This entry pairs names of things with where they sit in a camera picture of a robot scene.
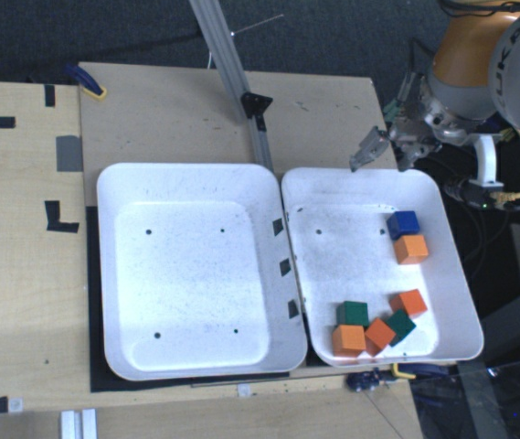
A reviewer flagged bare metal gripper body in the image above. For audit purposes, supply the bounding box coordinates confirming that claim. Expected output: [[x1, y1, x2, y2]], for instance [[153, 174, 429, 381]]
[[386, 94, 476, 156]]

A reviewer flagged blue cube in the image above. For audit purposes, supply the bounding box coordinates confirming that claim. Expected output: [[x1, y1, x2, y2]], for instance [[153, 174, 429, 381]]
[[386, 209, 421, 241]]

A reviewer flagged orange cube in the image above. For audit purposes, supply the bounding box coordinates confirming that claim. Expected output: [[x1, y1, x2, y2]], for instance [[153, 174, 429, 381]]
[[393, 233, 430, 266], [388, 288, 429, 319], [363, 316, 398, 358], [331, 323, 367, 359]]

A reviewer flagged white plastic tray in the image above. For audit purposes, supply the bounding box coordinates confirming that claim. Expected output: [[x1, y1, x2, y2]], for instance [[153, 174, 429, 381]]
[[96, 162, 309, 382], [280, 166, 485, 369]]

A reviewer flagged green cube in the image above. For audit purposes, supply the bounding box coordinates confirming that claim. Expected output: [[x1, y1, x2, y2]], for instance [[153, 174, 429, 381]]
[[334, 300, 370, 328], [385, 308, 418, 348]]

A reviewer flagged pale wood board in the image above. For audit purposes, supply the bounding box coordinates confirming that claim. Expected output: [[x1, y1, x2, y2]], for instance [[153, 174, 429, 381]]
[[78, 61, 426, 399]]

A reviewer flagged black cylinder on white bracket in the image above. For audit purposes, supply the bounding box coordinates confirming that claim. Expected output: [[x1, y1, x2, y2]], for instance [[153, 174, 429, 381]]
[[441, 133, 510, 210]]

